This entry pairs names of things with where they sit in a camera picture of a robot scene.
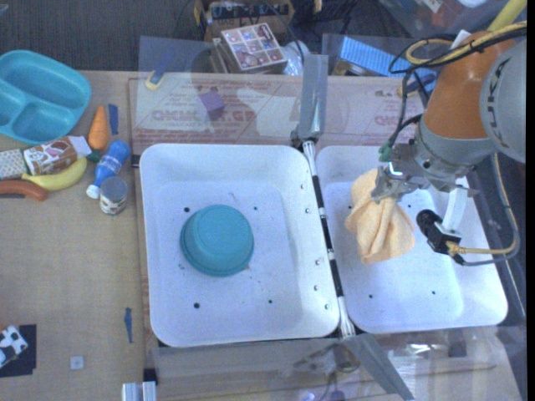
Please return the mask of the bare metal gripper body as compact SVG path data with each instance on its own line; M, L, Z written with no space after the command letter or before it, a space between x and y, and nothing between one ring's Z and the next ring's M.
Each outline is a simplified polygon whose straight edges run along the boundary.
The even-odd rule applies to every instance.
M390 152L386 166L391 184L393 180L409 180L419 185L418 190L434 187L444 193L459 188L467 191L469 197L479 193L460 182L468 173L468 168L455 166L429 151L421 142L397 144Z

